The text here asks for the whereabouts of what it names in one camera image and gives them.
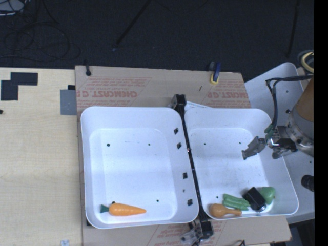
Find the light wood surface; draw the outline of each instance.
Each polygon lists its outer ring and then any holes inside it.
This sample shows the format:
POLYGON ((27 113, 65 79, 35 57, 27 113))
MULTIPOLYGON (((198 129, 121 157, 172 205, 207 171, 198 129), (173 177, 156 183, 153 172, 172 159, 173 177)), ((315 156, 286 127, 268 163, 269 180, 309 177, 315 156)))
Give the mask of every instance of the light wood surface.
POLYGON ((76 116, 60 114, 60 90, 74 70, 38 72, 37 86, 19 86, 0 101, 0 245, 82 245, 76 116))

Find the cardboard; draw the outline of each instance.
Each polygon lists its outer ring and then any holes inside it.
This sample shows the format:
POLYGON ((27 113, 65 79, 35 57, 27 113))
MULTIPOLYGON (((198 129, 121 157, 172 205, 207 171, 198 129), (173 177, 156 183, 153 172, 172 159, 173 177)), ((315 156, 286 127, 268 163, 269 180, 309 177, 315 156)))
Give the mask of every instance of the cardboard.
MULTIPOLYGON (((186 223, 108 230, 87 225, 80 115, 90 106, 167 107, 175 94, 184 94, 187 101, 212 108, 250 108, 242 75, 220 72, 219 82, 214 85, 210 83, 213 72, 89 68, 91 75, 87 76, 85 66, 75 67, 84 245, 183 245, 180 235, 189 230, 186 223)), ((242 240, 248 245, 291 240, 284 216, 212 220, 212 224, 215 234, 202 245, 239 245, 242 240)))

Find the white plastic tray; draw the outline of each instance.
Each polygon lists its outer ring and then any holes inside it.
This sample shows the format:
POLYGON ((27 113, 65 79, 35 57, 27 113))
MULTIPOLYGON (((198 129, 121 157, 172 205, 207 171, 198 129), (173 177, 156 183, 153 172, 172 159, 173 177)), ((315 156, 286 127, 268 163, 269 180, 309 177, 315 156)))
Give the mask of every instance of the white plastic tray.
POLYGON ((176 111, 90 107, 81 115, 81 132, 86 217, 91 225, 109 229, 197 217, 194 179, 176 111), (127 217, 100 213, 101 204, 113 201, 147 212, 127 217))
POLYGON ((185 120, 201 200, 209 216, 209 206, 222 203, 224 193, 242 197, 252 187, 268 186, 276 189, 276 196, 263 212, 249 208, 241 216, 220 219, 289 215, 297 211, 298 199, 283 158, 273 159, 268 147, 246 160, 242 157, 241 150, 246 150, 255 136, 264 138, 264 130, 271 123, 264 111, 194 108, 186 112, 185 120))

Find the dark fabric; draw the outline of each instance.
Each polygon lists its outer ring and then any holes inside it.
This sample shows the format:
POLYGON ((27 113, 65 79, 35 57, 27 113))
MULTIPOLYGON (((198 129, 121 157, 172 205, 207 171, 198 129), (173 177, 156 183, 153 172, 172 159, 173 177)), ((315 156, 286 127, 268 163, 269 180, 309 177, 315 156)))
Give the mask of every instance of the dark fabric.
POLYGON ((90 66, 240 72, 248 81, 314 47, 314 0, 31 0, 0 16, 0 67, 90 66))

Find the orange carrot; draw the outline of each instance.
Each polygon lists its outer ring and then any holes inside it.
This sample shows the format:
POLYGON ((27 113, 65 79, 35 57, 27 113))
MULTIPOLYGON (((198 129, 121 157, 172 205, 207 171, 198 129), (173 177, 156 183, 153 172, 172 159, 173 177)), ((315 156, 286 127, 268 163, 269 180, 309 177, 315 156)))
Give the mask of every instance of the orange carrot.
POLYGON ((108 212, 114 216, 130 216, 146 212, 146 210, 142 208, 122 203, 113 203, 109 206, 109 208, 102 205, 101 208, 103 209, 101 212, 104 212, 104 209, 108 209, 108 212))

